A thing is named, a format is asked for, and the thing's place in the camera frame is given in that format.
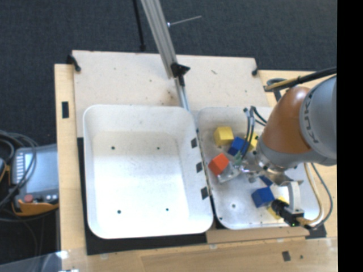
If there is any white plastic tray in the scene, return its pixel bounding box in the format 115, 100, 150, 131
82, 104, 214, 240
196, 106, 324, 231

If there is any orange cube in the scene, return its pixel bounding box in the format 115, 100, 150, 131
208, 152, 231, 177

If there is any yellow cube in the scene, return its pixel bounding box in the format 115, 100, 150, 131
213, 126, 235, 147
267, 195, 290, 220
246, 131, 260, 153

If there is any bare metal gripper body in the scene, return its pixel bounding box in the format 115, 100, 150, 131
237, 153, 298, 182

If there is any thin black and white rod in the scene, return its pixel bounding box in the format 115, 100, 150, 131
195, 127, 214, 202

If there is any black cylinder on white bracket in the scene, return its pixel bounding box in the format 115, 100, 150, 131
271, 180, 306, 228

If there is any pale wood board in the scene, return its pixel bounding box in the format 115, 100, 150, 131
70, 49, 272, 139

